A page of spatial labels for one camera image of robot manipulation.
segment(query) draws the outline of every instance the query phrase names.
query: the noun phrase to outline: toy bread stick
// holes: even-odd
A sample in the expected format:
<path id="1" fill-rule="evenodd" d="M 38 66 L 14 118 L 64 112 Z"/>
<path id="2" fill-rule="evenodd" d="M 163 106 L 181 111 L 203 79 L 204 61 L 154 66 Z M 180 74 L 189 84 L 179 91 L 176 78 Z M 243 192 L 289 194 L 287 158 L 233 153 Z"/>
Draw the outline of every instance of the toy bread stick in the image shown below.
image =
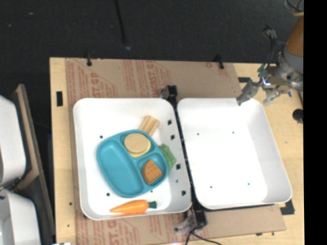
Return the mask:
<path id="1" fill-rule="evenodd" d="M 158 125 L 159 121 L 157 119 L 153 118 L 151 115 L 147 115 L 138 129 L 151 136 L 155 129 L 157 129 Z"/>
<path id="2" fill-rule="evenodd" d="M 157 203 L 156 202 L 148 203 L 145 200 L 136 200 L 112 208 L 110 212 L 123 213 L 123 214 L 140 214 L 145 212 L 148 208 L 156 209 Z"/>

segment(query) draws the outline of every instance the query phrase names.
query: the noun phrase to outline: cardboard sheet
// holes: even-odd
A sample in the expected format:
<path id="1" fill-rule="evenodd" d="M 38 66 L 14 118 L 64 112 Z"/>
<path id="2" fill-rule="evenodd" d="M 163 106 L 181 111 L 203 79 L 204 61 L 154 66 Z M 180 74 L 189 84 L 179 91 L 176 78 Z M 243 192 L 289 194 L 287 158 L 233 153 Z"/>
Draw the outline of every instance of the cardboard sheet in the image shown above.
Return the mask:
<path id="1" fill-rule="evenodd" d="M 220 69 L 212 62 L 66 59 L 67 94 L 71 128 L 77 245 L 148 245 L 185 241 L 174 225 L 183 213 L 93 221 L 79 203 L 72 107 L 86 97 L 158 97 L 166 85 L 176 85 L 185 97 L 237 97 L 241 93 L 232 64 Z M 204 238 L 285 230 L 278 205 L 208 212 Z"/>

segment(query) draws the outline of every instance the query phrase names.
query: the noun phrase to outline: blue divided plate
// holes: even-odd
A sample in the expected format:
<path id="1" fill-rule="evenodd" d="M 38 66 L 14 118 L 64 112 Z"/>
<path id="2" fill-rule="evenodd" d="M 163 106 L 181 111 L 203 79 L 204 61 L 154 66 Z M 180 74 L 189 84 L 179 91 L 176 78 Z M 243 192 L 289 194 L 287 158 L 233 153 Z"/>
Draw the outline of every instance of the blue divided plate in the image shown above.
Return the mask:
<path id="1" fill-rule="evenodd" d="M 151 142 L 150 150 L 141 157 L 133 158 L 124 146 L 124 139 L 131 133 L 142 133 Z M 162 171 L 162 176 L 150 185 L 142 175 L 142 168 L 148 160 Z M 122 132 L 105 139 L 97 149 L 97 161 L 106 181 L 122 197 L 139 196 L 161 184 L 168 175 L 168 165 L 164 155 L 152 137 L 141 130 Z"/>

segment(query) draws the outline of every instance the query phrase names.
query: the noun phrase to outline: white bin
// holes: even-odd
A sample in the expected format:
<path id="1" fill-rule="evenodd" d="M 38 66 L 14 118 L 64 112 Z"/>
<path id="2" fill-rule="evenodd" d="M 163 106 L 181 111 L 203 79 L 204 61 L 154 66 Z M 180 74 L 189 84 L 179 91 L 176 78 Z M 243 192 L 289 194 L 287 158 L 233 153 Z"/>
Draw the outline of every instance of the white bin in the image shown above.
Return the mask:
<path id="1" fill-rule="evenodd" d="M 0 197 L 0 245 L 41 245 L 33 202 L 6 189 Z"/>
<path id="2" fill-rule="evenodd" d="M 198 201 L 207 209 L 286 202 L 291 187 L 260 103 L 182 99 L 178 113 Z M 157 201 L 142 215 L 190 208 L 191 185 L 174 109 L 164 99 L 81 99 L 73 109 L 80 205 L 95 220 L 130 217 L 109 212 L 132 200 Z M 116 194 L 103 177 L 96 151 L 106 138 L 137 129 L 146 115 L 160 121 L 152 135 L 177 159 L 158 187 L 134 198 Z"/>

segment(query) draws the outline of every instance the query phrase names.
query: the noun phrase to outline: wooden board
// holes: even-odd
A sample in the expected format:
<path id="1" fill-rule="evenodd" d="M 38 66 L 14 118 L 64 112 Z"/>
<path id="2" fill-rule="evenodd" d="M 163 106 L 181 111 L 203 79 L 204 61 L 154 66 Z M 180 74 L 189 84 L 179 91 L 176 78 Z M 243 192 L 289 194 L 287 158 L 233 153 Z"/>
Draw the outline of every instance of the wooden board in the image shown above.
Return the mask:
<path id="1" fill-rule="evenodd" d="M 257 80 L 256 70 L 259 66 L 258 64 L 233 64 L 238 77 L 251 77 L 254 81 Z M 65 58 L 50 59 L 50 75 L 57 242 L 71 242 L 75 245 L 77 239 Z M 304 242 L 303 125 L 292 118 L 293 111 L 302 108 L 302 105 L 297 93 L 292 92 L 292 94 L 293 97 L 280 96 L 272 105 L 265 107 L 265 110 L 293 188 L 292 201 L 295 214 L 284 216 L 286 231 L 276 232 L 274 235 L 265 233 L 261 236 L 247 235 L 216 239 L 222 244 L 297 245 Z M 62 104 L 57 102 L 57 96 L 60 95 L 62 95 Z M 265 94 L 259 91 L 254 98 L 262 102 Z M 203 244 L 203 241 L 190 243 Z"/>

